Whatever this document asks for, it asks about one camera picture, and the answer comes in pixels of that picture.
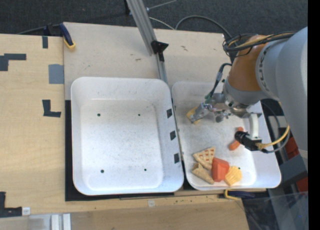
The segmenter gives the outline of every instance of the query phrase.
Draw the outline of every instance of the black cable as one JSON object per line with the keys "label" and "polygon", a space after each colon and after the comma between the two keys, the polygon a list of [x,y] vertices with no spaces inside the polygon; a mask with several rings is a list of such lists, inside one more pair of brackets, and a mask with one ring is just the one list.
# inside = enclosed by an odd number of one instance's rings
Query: black cable
{"label": "black cable", "polygon": [[266,44],[266,43],[278,41],[278,40],[288,39],[288,38],[292,37],[295,33],[296,33],[296,31],[279,32],[279,33],[273,34],[271,36],[268,35],[265,37],[265,39],[262,39],[260,41],[255,42],[255,43],[251,43],[251,44],[244,45],[244,46],[240,45],[240,46],[236,46],[236,47],[230,47],[230,45],[235,44],[236,41],[248,39],[248,38],[256,35],[256,34],[252,34],[252,33],[251,34],[250,33],[239,34],[229,40],[225,40],[222,44],[222,47],[223,47],[223,50],[225,51],[225,53],[229,56],[228,53],[231,53],[231,52],[239,52],[239,51],[242,51],[242,50],[245,50],[248,48],[252,49],[254,46],[257,46],[257,45]]}
{"label": "black cable", "polygon": [[218,22],[216,22],[215,20],[206,17],[206,16],[201,16],[201,15],[191,15],[191,16],[186,16],[183,19],[181,19],[175,26],[175,30],[178,30],[178,27],[180,26],[180,24],[188,19],[204,19],[204,20],[208,20],[214,24],[216,24],[219,28],[221,28],[230,38],[232,37],[232,35],[228,32],[227,29],[225,29],[221,24],[219,24]]}
{"label": "black cable", "polygon": [[[273,117],[275,118],[276,124],[277,124],[277,126],[278,126],[278,130],[279,130],[279,129],[281,128],[281,125],[280,125],[278,116],[276,115],[275,111],[273,111],[270,106],[268,106],[266,103],[264,103],[264,102],[262,102],[262,101],[261,101],[261,104],[262,104],[264,107],[266,107],[266,108],[270,111],[270,113],[273,115]],[[274,150],[270,150],[270,151],[269,151],[269,150],[265,150],[264,153],[265,153],[265,154],[270,154],[270,153],[275,153],[275,152],[281,150],[282,148],[285,147],[285,145],[287,144],[289,138],[290,138],[290,132],[287,134],[285,140],[282,142],[282,144],[281,144],[279,147],[275,148]]]}
{"label": "black cable", "polygon": [[224,71],[224,68],[225,66],[232,66],[232,64],[230,63],[223,63],[220,68],[219,68],[219,71],[216,75],[216,78],[215,78],[215,83],[214,83],[214,86],[213,86],[213,89],[210,91],[210,98],[212,98],[213,94],[215,93],[215,90],[218,86],[218,83],[220,82],[221,78],[222,78],[222,73]]}
{"label": "black cable", "polygon": [[[54,28],[58,27],[59,24],[53,24],[52,25]],[[33,28],[33,29],[29,29],[29,30],[26,30],[26,31],[22,31],[22,32],[18,32],[17,35],[25,35],[25,34],[30,34],[30,33],[33,33],[33,32],[36,32],[36,31],[40,31],[40,30],[43,30],[45,29],[47,26],[41,26],[41,27],[38,27],[38,28]]]}

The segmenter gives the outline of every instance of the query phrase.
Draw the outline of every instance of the yellow clip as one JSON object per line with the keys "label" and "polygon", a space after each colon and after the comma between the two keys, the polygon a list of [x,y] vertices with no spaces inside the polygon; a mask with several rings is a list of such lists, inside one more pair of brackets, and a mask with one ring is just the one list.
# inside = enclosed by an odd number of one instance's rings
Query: yellow clip
{"label": "yellow clip", "polygon": [[72,45],[69,45],[69,43],[66,41],[66,39],[63,38],[64,44],[65,44],[70,50],[72,50],[72,49],[76,46],[76,44],[74,43],[74,41],[73,41],[73,40],[71,40],[71,41],[72,41]]}
{"label": "yellow clip", "polygon": [[224,197],[231,200],[240,200],[240,198],[228,195],[228,189],[224,190]]}

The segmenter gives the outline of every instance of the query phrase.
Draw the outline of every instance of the cracker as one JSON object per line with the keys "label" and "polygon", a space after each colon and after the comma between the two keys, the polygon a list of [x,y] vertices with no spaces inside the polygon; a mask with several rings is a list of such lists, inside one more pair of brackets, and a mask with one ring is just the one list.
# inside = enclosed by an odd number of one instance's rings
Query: cracker
{"label": "cracker", "polygon": [[216,151],[216,148],[213,146],[205,150],[202,150],[200,152],[196,152],[192,156],[204,168],[206,168],[207,170],[211,170],[212,161],[215,157],[215,151]]}
{"label": "cracker", "polygon": [[192,167],[191,172],[199,177],[200,179],[208,182],[209,184],[213,185],[215,181],[213,178],[208,174],[208,172],[203,168],[203,166],[200,163],[195,163]]}

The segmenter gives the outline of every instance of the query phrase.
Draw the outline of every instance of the metal pole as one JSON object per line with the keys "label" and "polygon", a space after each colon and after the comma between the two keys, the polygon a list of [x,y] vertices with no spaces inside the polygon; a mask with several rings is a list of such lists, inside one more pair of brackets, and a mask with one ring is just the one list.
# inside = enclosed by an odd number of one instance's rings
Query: metal pole
{"label": "metal pole", "polygon": [[158,52],[152,47],[152,43],[157,41],[155,32],[151,25],[147,9],[142,0],[126,0],[130,8],[136,26],[142,36],[143,42],[149,55],[155,54],[158,66],[158,75],[161,80],[168,83],[165,62],[163,57],[163,50]]}

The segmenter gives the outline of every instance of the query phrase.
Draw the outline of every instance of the gray tape mark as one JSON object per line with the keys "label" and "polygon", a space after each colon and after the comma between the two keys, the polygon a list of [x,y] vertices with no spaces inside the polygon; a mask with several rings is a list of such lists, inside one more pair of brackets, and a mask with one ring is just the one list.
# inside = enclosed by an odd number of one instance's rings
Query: gray tape mark
{"label": "gray tape mark", "polygon": [[49,84],[64,84],[64,66],[60,64],[50,64],[49,66]]}
{"label": "gray tape mark", "polygon": [[48,37],[47,36],[42,36],[42,48],[48,49]]}

